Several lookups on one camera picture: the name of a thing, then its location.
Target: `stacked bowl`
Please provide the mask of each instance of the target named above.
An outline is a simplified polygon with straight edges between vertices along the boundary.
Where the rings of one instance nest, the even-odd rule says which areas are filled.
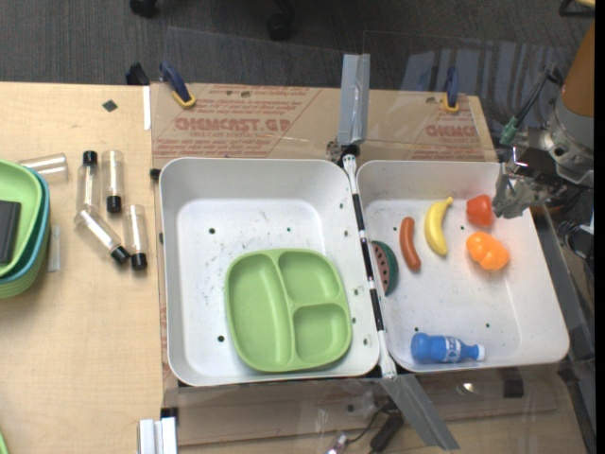
[[[50,234],[48,184],[35,170],[0,159],[0,201],[20,203],[13,230],[0,234],[0,240],[13,236],[11,254],[0,263],[1,300],[24,292],[38,277]]]

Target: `chair wheel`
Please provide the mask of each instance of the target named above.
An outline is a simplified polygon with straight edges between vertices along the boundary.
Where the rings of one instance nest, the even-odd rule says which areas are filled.
[[[268,36],[273,41],[285,41],[290,37],[291,22],[292,19],[282,13],[271,15],[267,19]]]
[[[130,0],[130,9],[142,17],[151,17],[155,12],[155,0]]]

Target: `blue and yellow clamp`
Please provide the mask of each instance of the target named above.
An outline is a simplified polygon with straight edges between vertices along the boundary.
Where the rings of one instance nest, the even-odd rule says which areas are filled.
[[[460,109],[458,105],[458,71],[456,67],[449,67],[447,69],[445,97],[442,103],[444,110],[448,113],[457,113]]]
[[[185,81],[182,80],[181,75],[174,66],[170,62],[164,60],[160,63],[160,72],[162,72],[162,80],[170,82],[172,89],[174,89],[174,91],[172,91],[172,96],[181,107],[184,109],[193,108],[194,104],[196,104],[196,99],[189,93]]]

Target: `white tray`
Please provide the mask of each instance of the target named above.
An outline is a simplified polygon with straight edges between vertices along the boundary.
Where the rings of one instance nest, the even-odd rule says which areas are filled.
[[[368,236],[385,242],[397,255],[399,281],[382,299],[389,350],[412,372],[452,371],[551,363],[569,348],[569,336],[544,253],[528,210],[518,218],[497,218],[491,229],[466,219],[466,201],[493,195],[496,163],[369,162],[357,182]],[[424,239],[424,213],[433,201],[453,197],[443,221],[448,253],[441,257]],[[416,221],[414,245],[422,259],[410,271],[399,247],[399,225]],[[510,251],[501,271],[484,271],[466,252],[466,239],[490,232]],[[481,362],[417,364],[410,344],[416,331],[451,335],[485,346]]]
[[[379,287],[389,351],[413,372],[549,363],[564,357],[569,337],[529,213],[500,218],[492,228],[510,249],[500,272],[485,272],[467,256],[474,227],[466,200],[494,191],[498,164],[370,162],[357,181],[370,240],[397,254],[400,277],[384,296]],[[180,158],[160,176],[164,232],[167,353],[175,375],[192,386],[364,375],[379,346],[372,301],[343,170],[322,160]],[[424,241],[424,212],[453,196],[441,258]],[[416,219],[419,273],[406,268],[398,228]],[[224,279],[243,253],[305,248],[336,265],[347,295],[353,339],[347,354],[313,371],[266,374],[238,356],[226,318]],[[482,362],[419,365],[409,345],[415,328],[486,347]]]

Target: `yellow banana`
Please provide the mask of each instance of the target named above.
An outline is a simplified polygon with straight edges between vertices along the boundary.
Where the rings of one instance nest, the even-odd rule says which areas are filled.
[[[445,241],[441,224],[445,212],[453,201],[454,199],[452,197],[448,197],[444,201],[432,203],[431,206],[428,207],[426,216],[424,216],[424,236],[426,237],[426,242],[433,251],[440,255],[447,254],[447,242]]]

